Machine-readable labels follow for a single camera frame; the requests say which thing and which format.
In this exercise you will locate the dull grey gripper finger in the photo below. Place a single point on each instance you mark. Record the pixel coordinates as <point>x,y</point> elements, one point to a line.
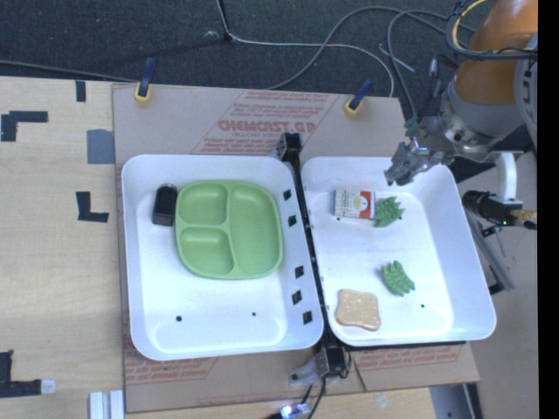
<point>398,164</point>
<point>415,170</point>

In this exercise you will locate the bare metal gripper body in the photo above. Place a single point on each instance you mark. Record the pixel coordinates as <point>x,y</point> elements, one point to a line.
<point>441,140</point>

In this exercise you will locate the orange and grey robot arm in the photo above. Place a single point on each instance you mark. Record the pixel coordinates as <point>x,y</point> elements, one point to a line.
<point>493,72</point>

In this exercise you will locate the green toy leafy vegetable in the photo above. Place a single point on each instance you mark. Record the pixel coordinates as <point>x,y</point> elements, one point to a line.
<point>388,212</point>
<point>396,278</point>

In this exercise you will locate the white carton red blue print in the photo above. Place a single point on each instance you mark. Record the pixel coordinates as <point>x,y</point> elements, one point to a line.
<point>354,203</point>

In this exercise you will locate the white plastic tray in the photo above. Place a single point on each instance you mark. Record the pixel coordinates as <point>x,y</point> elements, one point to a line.
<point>384,242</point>
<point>209,312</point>

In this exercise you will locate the thin black rod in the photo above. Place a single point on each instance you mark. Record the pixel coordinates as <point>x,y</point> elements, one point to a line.
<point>308,229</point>

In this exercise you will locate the tan toy bread slice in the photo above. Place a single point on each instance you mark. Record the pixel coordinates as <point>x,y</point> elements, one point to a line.
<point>358,309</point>

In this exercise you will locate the green divided plate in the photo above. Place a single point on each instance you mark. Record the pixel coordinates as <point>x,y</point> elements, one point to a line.
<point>244,225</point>

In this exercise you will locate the brown cardboard board red print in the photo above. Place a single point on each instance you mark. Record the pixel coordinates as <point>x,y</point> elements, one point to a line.
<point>188,116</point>

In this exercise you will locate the small black bottle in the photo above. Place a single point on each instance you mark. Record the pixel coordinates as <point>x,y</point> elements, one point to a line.
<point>164,205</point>

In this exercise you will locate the black cylinder on white bracket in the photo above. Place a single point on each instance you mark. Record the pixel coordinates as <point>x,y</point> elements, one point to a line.
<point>495,199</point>

